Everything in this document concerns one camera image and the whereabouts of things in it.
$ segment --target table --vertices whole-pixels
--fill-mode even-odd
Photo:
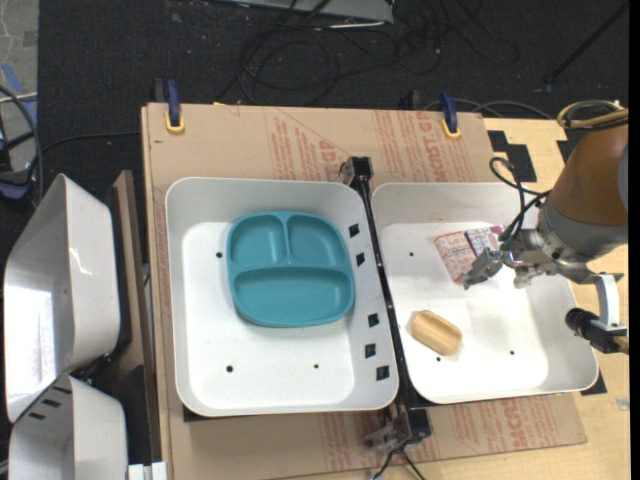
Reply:
[[[160,441],[170,475],[175,480],[369,478],[384,457],[364,454],[354,458],[344,453],[345,447],[350,453],[354,449],[350,447],[359,446],[352,443],[354,432],[362,430],[358,425],[367,421],[375,424],[375,420],[362,415],[355,419],[349,414],[301,414],[184,421],[174,380],[164,219],[167,189],[188,176],[336,181],[341,162],[349,156],[371,157],[373,181],[377,184],[495,181],[487,167],[488,159],[496,154],[489,140],[491,131],[494,136],[494,132],[502,132],[508,144],[526,145],[537,174],[537,181],[526,185],[542,191],[553,186],[562,169],[557,142],[565,139],[563,130],[553,121],[483,119],[476,114],[461,114],[463,134],[454,144],[443,138],[438,113],[183,104],[185,131],[172,134],[165,126],[165,111],[166,106],[161,103],[142,109],[142,146]],[[628,248],[618,248],[591,268],[627,274]],[[628,322],[626,275],[618,287],[621,321]],[[575,285],[573,289],[580,307],[597,313],[595,289]],[[566,407],[571,425],[546,446],[544,440],[536,439],[535,444],[544,448],[532,445],[529,448],[538,449],[495,454],[479,447],[465,453],[459,450],[468,448],[468,443],[454,438],[450,439],[458,446],[454,455],[460,458],[434,460],[444,457],[426,448],[426,455],[420,459],[427,462],[418,465],[420,471],[429,480],[630,478],[629,360],[621,354],[597,353],[597,358],[608,392],[552,395],[545,399],[544,403],[551,405],[545,405],[548,410],[544,414],[555,411],[560,417]],[[473,406],[453,410],[471,410]],[[523,407],[514,406],[510,412],[506,407],[505,412],[517,416],[514,410]],[[446,411],[449,408],[444,408],[442,414],[447,418],[457,414]],[[579,418],[573,418],[572,411]],[[531,428],[537,425],[535,421],[529,423]],[[518,418],[511,420],[514,427],[522,424]],[[341,433],[344,446],[327,444],[328,438],[335,441]],[[569,443],[570,446],[557,446]],[[514,444],[518,443],[494,447],[494,451],[517,449]],[[385,478],[411,478],[411,473],[395,466],[385,472]]]

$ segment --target wire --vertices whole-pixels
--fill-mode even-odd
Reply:
[[[418,476],[418,478],[420,480],[426,480],[426,478],[422,475],[422,473],[420,473],[420,471],[418,470],[416,465],[413,463],[413,461],[409,458],[409,456],[404,451],[406,446],[407,446],[407,443],[403,443],[400,446],[398,446],[398,447],[394,448],[393,450],[391,450],[389,452],[389,454],[387,455],[387,459],[384,461],[384,464],[382,465],[382,468],[380,468],[380,470],[374,476],[371,477],[371,480],[378,480],[379,478],[382,477],[382,474],[389,467],[389,464],[391,464],[391,459],[393,458],[393,456],[395,454],[399,454],[404,458],[406,463],[411,467],[411,469],[413,469],[414,473]]]
[[[38,176],[38,192],[36,196],[36,203],[40,203],[42,197],[44,196],[44,165],[42,161],[42,145],[40,143],[40,136],[38,135],[38,127],[33,121],[33,118],[31,117],[31,114],[29,113],[29,110],[27,109],[25,104],[18,99],[18,96],[13,91],[0,84],[0,92],[4,93],[13,101],[13,103],[15,103],[15,105],[18,107],[18,110],[20,110],[24,118],[27,120],[29,129],[33,134],[33,140],[36,146],[36,155],[29,171],[30,174],[33,174],[36,167],[40,169],[40,176]]]
[[[11,149],[11,148],[17,146],[18,144],[21,144],[25,140],[30,139],[31,137],[33,137],[33,132],[31,132],[31,131],[23,133],[22,135],[18,135],[17,137],[14,137],[13,139],[11,139],[10,141],[8,141],[6,143],[7,144],[7,149]]]
[[[57,140],[55,142],[52,142],[44,146],[44,148],[42,148],[42,154],[45,154],[51,151],[52,149],[57,148],[62,144],[67,144],[69,142],[75,142],[79,140],[108,139],[111,137],[130,137],[132,135],[138,135],[139,133],[140,133],[140,130],[129,130],[124,132],[95,133],[95,134],[89,134],[89,135],[75,135],[72,137],[65,137],[64,139]]]
[[[600,109],[608,111],[589,119],[577,120],[574,116],[584,109]],[[593,129],[620,126],[629,122],[629,109],[618,102],[606,100],[586,100],[572,103],[563,108],[556,117],[556,122],[565,130]]]
[[[500,117],[500,118],[503,118],[505,116],[493,108],[496,105],[508,105],[511,107],[517,107],[517,108],[524,109],[528,112],[531,112],[533,114],[536,114],[544,119],[553,119],[553,117],[551,117],[546,112],[543,112],[542,110],[532,107],[530,105],[527,105],[525,103],[520,103],[518,101],[504,100],[504,101],[490,101],[488,103],[479,103],[477,101],[461,99],[461,98],[453,98],[453,101],[455,103],[471,105],[473,107],[471,109],[471,112],[480,112],[482,110],[486,110],[488,112],[491,112],[496,117]],[[433,108],[439,107],[440,105],[441,105],[440,100],[435,100],[435,101],[432,101],[431,103],[428,103],[424,107],[422,107],[422,110],[431,110]]]
[[[506,169],[509,170],[511,175],[513,176],[514,182],[507,180],[504,176],[502,176],[496,169],[495,163],[500,162]],[[506,183],[510,187],[514,187],[518,190],[518,197],[520,200],[520,212],[515,216],[513,221],[505,228],[505,230],[500,234],[500,241],[502,242],[500,248],[502,250],[509,250],[511,248],[511,244],[517,238],[522,226],[524,225],[524,217],[526,213],[534,206],[539,205],[542,199],[546,198],[551,191],[546,192],[536,192],[534,190],[526,189],[522,186],[522,182],[520,181],[519,176],[516,173],[515,167],[509,161],[505,160],[502,157],[494,157],[489,161],[489,169],[491,172],[502,182]],[[532,194],[535,197],[531,199],[528,203],[525,203],[526,194]]]
[[[512,66],[513,64],[515,64],[516,62],[518,62],[520,60],[520,49],[518,48],[518,46],[509,41],[508,39],[496,34],[495,32],[489,30],[489,28],[487,28],[483,23],[481,23],[478,20],[478,15],[480,13],[480,8],[482,6],[482,0],[478,0],[478,4],[477,4],[477,8],[475,10],[471,10],[469,9],[463,2],[462,0],[455,0],[458,5],[464,10],[464,12],[467,14],[468,19],[466,20],[469,23],[475,23],[480,30],[482,30],[485,34],[487,34],[488,36],[498,39],[500,41],[502,41],[503,43],[509,45],[513,51],[515,52],[514,56],[512,59],[510,60],[506,60],[506,61],[500,61],[500,60],[495,60],[493,58],[491,58],[488,55],[485,55],[484,53],[482,53],[478,47],[476,47],[476,45],[466,36],[462,33],[461,30],[459,30],[459,27],[450,27],[449,30],[455,32],[465,43],[467,43],[469,45],[469,47],[471,48],[472,51],[474,51],[475,53],[477,53],[478,55],[480,55],[480,57],[482,57],[483,59],[496,64],[496,65],[506,65],[506,66]]]
[[[330,25],[329,28],[333,28],[333,29],[369,28],[369,27],[379,27],[384,24],[385,24],[384,21],[373,21],[370,23],[338,23],[336,25]]]
[[[30,92],[28,94],[17,94],[16,98],[18,98],[20,101],[35,101],[38,97],[38,93],[37,92]],[[9,102],[13,102],[13,99],[11,98],[0,98],[0,105],[2,105],[3,103],[9,103]]]

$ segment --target black floor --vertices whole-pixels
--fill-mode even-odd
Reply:
[[[628,106],[628,10],[545,83],[625,1],[398,0],[394,25],[327,30],[344,20],[193,0],[40,0],[43,146],[130,132],[47,150],[45,185],[63,172],[102,197],[130,169],[142,214],[139,114],[158,77],[175,79],[190,103],[393,109],[409,91],[426,105],[446,90],[549,116],[588,99]],[[493,110],[540,117],[511,104]],[[32,212],[0,200],[3,265]]]

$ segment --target clamp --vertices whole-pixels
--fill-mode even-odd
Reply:
[[[456,105],[446,91],[440,93],[440,104],[442,105],[442,113],[444,114],[444,119],[442,120],[444,132],[450,139],[457,139],[460,137],[460,129],[458,128]]]
[[[167,80],[166,89],[169,109],[165,112],[164,118],[167,124],[167,130],[169,133],[176,135],[184,133],[184,116],[178,97],[178,84],[175,80]]]

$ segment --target yellow clamp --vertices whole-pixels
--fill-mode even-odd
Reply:
[[[169,131],[169,133],[173,133],[176,135],[184,133],[184,116],[182,115],[182,111],[180,111],[180,123],[178,124],[178,126],[171,125],[171,117],[169,116],[168,110],[164,113],[164,121],[167,124],[167,130]]]
[[[451,130],[449,130],[449,126],[447,126],[447,120],[446,119],[442,120],[442,128],[444,128],[444,133],[446,134],[446,136],[449,139],[457,139],[462,134],[462,132],[460,131],[460,127],[459,126],[458,126],[458,130],[456,132],[452,132]]]

